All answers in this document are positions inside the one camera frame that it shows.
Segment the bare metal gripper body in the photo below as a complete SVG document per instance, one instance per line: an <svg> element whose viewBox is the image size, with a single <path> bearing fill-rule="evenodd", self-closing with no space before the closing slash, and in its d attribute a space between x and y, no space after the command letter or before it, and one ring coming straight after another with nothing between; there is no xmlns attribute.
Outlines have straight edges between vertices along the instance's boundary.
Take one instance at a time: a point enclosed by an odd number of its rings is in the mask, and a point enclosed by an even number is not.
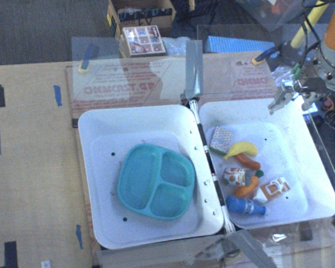
<svg viewBox="0 0 335 268"><path fill-rule="evenodd" d="M292 68L293 89L299 93L335 92L335 61L313 59L308 65Z"/></svg>

